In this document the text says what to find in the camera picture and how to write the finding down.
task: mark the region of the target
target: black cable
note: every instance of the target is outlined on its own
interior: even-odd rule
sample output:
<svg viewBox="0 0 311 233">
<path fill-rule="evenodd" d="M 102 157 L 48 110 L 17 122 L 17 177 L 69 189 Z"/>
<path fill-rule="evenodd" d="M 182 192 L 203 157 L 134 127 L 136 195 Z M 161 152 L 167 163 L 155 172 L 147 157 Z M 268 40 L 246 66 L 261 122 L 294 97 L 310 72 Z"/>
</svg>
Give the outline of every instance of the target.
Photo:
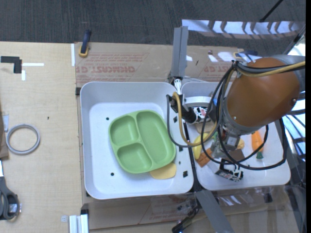
<svg viewBox="0 0 311 233">
<path fill-rule="evenodd" d="M 260 73 L 265 73 L 265 72 L 274 71 L 280 68 L 288 67 L 291 65 L 292 64 L 277 66 L 277 67 L 249 67 L 249 66 L 243 65 L 240 61 L 236 61 L 235 67 L 236 67 L 236 70 L 242 70 L 244 72 L 251 73 L 251 74 L 260 74 Z M 290 70 L 282 71 L 280 73 L 297 71 L 297 70 L 301 70 L 304 68 L 306 68 L 306 66 L 296 67 Z"/>
<path fill-rule="evenodd" d="M 184 126 L 184 130 L 185 130 L 186 139 L 187 139 L 188 141 L 190 141 L 189 133 L 188 133 L 188 128 L 187 128 L 186 122 L 183 123 L 183 126 Z M 189 158 L 190 158 L 191 168 L 192 168 L 192 174 L 193 174 L 193 186 L 192 186 L 192 190 L 193 190 L 193 192 L 199 192 L 199 191 L 202 190 L 202 187 L 201 187 L 200 182 L 199 182 L 199 180 L 198 180 L 198 175 L 197 175 L 197 172 L 196 172 L 195 160 L 194 160 L 194 155 L 193 155 L 192 147 L 188 147 L 188 151 L 189 151 Z"/>
<path fill-rule="evenodd" d="M 284 124 L 283 124 L 283 120 L 282 120 L 282 119 L 280 119 L 279 121 L 280 121 L 281 129 L 282 129 L 282 146 L 284 146 L 284 144 L 283 144 L 283 143 L 284 143 L 284 136 L 286 137 L 286 135 L 285 135 L 285 130 L 284 130 Z M 275 167 L 277 167 L 277 166 L 280 166 L 280 165 L 282 165 L 283 163 L 285 163 L 285 161 L 286 161 L 287 152 L 286 152 L 286 150 L 285 150 L 284 147 L 283 147 L 283 158 L 282 158 L 282 160 L 279 161 L 278 163 L 276 163 L 276 164 L 274 164 L 274 165 L 271 165 L 271 166 L 265 166 L 265 167 L 251 167 L 251 166 L 245 166 L 245 165 L 243 165 L 243 164 L 237 162 L 234 158 L 232 158 L 232 157 L 230 156 L 230 154 L 228 154 L 228 151 L 226 150 L 226 148 L 225 148 L 225 146 L 224 146 L 224 143 L 223 143 L 221 137 L 219 138 L 219 142 L 220 142 L 220 145 L 222 146 L 222 148 L 223 148 L 225 154 L 227 155 L 227 157 L 228 157 L 234 164 L 238 165 L 239 167 L 243 167 L 243 168 L 245 168 L 245 169 L 248 169 L 248 170 L 257 170 L 257 171 L 260 171 L 260 170 L 268 170 L 268 169 L 272 169 L 272 168 L 275 168 Z"/>
<path fill-rule="evenodd" d="M 229 76 L 228 76 L 228 74 L 226 74 L 226 75 L 225 75 L 224 84 L 227 83 L 228 79 L 229 79 Z M 225 87 L 225 86 L 224 86 L 224 84 L 223 84 L 222 90 L 221 90 L 222 95 L 219 96 L 219 97 L 218 97 L 218 100 L 217 100 L 216 120 L 219 120 L 219 121 L 221 120 L 221 116 L 222 116 L 222 114 L 223 114 L 223 113 L 220 113 L 220 115 L 219 115 L 219 112 L 222 112 L 222 108 L 220 108 L 220 104 L 222 104 L 223 101 L 224 101 L 224 93 L 225 93 L 225 90 L 224 90 L 224 87 Z M 264 146 L 264 144 L 265 144 L 266 141 L 267 141 L 267 138 L 268 138 L 268 131 L 269 131 L 269 126 L 266 125 L 266 132 L 265 132 L 264 141 L 263 141 L 262 145 L 260 145 L 259 148 L 257 148 L 255 151 L 253 151 L 250 155 L 248 155 L 248 156 L 244 157 L 243 159 L 237 161 L 238 163 L 243 162 L 243 161 L 249 159 L 250 157 L 254 156 L 257 152 L 259 152 L 259 150 Z"/>
<path fill-rule="evenodd" d="M 213 95 L 212 95 L 212 97 L 211 97 L 211 102 L 210 102 L 209 105 L 208 105 L 209 110 L 210 110 L 211 104 L 213 103 L 214 98 L 215 98 L 215 96 L 216 96 L 216 94 L 217 94 L 217 91 L 219 90 L 219 87 L 222 85 L 222 89 L 221 89 L 221 91 L 222 91 L 223 88 L 224 88 L 224 86 L 225 86 L 225 82 L 226 82 L 226 80 L 227 80 L 227 78 L 228 78 L 228 76 L 229 76 L 229 73 L 232 71 L 232 69 L 233 69 L 233 62 L 232 62 L 231 68 L 228 69 L 228 71 L 224 74 L 224 76 L 221 78 L 221 80 L 220 80 L 219 83 L 217 84 L 217 87 L 216 87 L 216 89 L 214 90 L 214 93 L 213 93 Z M 218 99 L 217 99 L 217 105 L 218 105 L 219 101 L 221 100 L 221 95 L 222 95 L 222 92 L 219 92 L 219 94 L 218 94 Z M 216 109 L 216 115 L 218 114 L 218 112 L 219 112 L 219 107 Z M 204 146 L 204 143 L 203 143 L 203 136 L 204 136 L 204 128 L 205 128 L 205 124 L 206 124 L 206 120 L 207 120 L 207 113 L 205 114 L 205 117 L 204 117 L 204 120 L 203 120 L 203 125 L 202 125 L 202 131 L 201 131 L 201 146 L 202 146 L 202 150 L 203 150 L 204 154 L 207 156 L 207 158 L 210 159 L 211 161 L 213 161 L 213 162 L 215 162 L 215 163 L 217 163 L 217 164 L 232 165 L 233 163 L 230 162 L 230 161 L 228 161 L 228 160 L 226 160 L 224 163 L 221 163 L 221 162 L 219 162 L 219 161 L 216 161 L 213 157 L 211 157 L 211 156 L 207 153 L 207 151 L 206 151 L 206 149 L 205 149 L 205 146 Z M 215 128 L 213 134 L 210 134 L 211 137 L 215 134 L 215 132 L 217 131 L 217 129 L 220 127 L 220 118 L 216 119 L 216 122 L 217 122 L 217 126 L 216 126 L 216 128 Z"/>
<path fill-rule="evenodd" d="M 259 22 L 264 22 L 265 19 L 267 19 L 267 17 L 280 5 L 282 1 L 283 0 L 277 1 L 276 4 L 269 10 L 269 12 L 262 19 L 259 20 Z"/>
<path fill-rule="evenodd" d="M 182 233 L 183 230 L 192 224 L 192 219 L 198 214 L 199 210 L 199 206 L 194 207 L 193 210 L 188 213 L 186 218 L 172 228 L 172 233 Z"/>
</svg>

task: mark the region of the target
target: silver ring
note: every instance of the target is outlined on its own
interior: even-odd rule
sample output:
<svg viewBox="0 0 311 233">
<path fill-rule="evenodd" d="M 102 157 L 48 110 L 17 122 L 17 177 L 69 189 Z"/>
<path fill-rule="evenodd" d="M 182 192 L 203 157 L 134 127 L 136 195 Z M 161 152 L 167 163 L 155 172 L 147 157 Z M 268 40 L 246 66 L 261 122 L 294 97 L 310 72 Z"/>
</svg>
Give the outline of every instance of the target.
<svg viewBox="0 0 311 233">
<path fill-rule="evenodd" d="M 10 137 L 11 137 L 12 133 L 18 129 L 23 129 L 23 128 L 27 128 L 27 129 L 32 130 L 37 136 L 37 142 L 30 149 L 25 150 L 25 151 L 16 150 L 10 144 Z M 6 144 L 8 145 L 9 150 L 14 154 L 24 155 L 24 154 L 31 153 L 38 147 L 39 143 L 40 143 L 39 131 L 36 127 L 34 127 L 33 125 L 30 125 L 30 124 L 15 125 L 14 127 L 10 128 L 10 130 L 8 131 L 8 134 L 6 135 Z"/>
</svg>

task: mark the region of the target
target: cardboard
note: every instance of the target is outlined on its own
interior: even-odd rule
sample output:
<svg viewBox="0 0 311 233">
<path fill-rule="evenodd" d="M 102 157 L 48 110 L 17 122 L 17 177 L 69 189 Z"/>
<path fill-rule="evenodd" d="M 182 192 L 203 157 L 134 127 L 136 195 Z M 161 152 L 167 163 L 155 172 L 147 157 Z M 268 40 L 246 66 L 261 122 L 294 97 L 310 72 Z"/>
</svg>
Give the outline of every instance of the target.
<svg viewBox="0 0 311 233">
<path fill-rule="evenodd" d="M 91 81 L 165 82 L 170 75 L 173 46 L 90 42 L 83 58 L 78 54 L 81 44 L 74 45 L 77 87 Z M 188 46 L 185 78 L 217 82 L 239 51 L 243 50 Z"/>
<path fill-rule="evenodd" d="M 5 134 L 4 134 L 4 124 L 1 114 L 1 104 L 0 104 L 0 158 L 9 155 L 9 149 L 6 144 Z"/>
</svg>

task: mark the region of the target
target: green plate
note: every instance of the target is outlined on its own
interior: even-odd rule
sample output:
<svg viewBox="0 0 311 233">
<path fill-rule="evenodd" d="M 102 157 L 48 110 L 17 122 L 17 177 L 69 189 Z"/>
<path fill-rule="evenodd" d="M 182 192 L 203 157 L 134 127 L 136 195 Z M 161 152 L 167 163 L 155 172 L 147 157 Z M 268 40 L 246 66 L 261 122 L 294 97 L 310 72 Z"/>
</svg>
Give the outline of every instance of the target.
<svg viewBox="0 0 311 233">
<path fill-rule="evenodd" d="M 109 125 L 109 139 L 120 166 L 129 173 L 161 168 L 176 156 L 164 119 L 151 110 L 114 119 Z"/>
</svg>

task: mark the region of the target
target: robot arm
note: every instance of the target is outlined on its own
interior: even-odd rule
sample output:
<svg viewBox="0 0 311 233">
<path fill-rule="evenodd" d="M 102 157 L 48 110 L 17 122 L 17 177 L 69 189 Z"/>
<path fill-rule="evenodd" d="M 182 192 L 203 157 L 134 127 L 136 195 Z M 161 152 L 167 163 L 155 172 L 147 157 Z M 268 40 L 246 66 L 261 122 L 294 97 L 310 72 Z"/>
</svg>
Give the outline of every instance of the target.
<svg viewBox="0 0 311 233">
<path fill-rule="evenodd" d="M 247 66 L 256 70 L 304 60 L 304 56 L 276 55 Z M 224 100 L 222 124 L 236 134 L 252 133 L 291 111 L 304 90 L 305 69 L 262 77 L 238 75 Z"/>
<path fill-rule="evenodd" d="M 237 76 L 227 91 L 226 88 L 234 71 L 237 72 Z M 212 119 L 215 128 L 204 139 L 202 132 L 202 147 L 204 147 L 203 142 L 210 140 L 214 133 L 218 133 L 218 139 L 214 140 L 211 146 L 213 157 L 228 157 L 227 151 L 237 148 L 241 135 L 251 134 L 261 127 L 265 125 L 267 127 L 269 123 L 281 119 L 292 110 L 300 93 L 304 90 L 304 56 L 274 55 L 247 64 L 233 62 L 232 67 L 224 75 L 211 98 L 213 101 L 218 93 L 217 105 L 211 102 L 207 108 L 206 115 Z M 190 116 L 191 113 L 194 114 L 191 108 L 188 108 L 187 113 L 183 114 L 185 110 L 181 109 L 180 100 L 182 98 L 179 99 L 176 94 L 170 97 L 171 107 L 179 112 L 179 117 L 190 124 L 198 122 L 199 120 L 195 116 Z M 193 143 L 187 143 L 187 145 L 197 146 Z"/>
</svg>

